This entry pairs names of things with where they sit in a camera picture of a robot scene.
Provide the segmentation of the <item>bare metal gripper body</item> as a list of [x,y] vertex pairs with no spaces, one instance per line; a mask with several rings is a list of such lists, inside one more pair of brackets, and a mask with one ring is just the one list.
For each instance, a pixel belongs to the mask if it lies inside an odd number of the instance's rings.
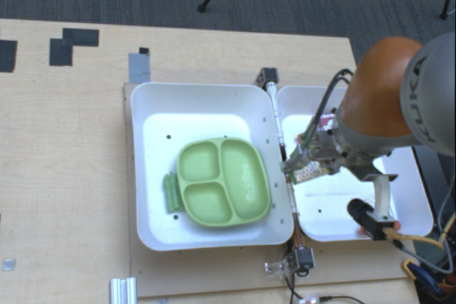
[[347,167],[348,157],[353,146],[338,131],[319,130],[315,132],[309,145],[309,158],[328,170],[328,174],[338,173]]

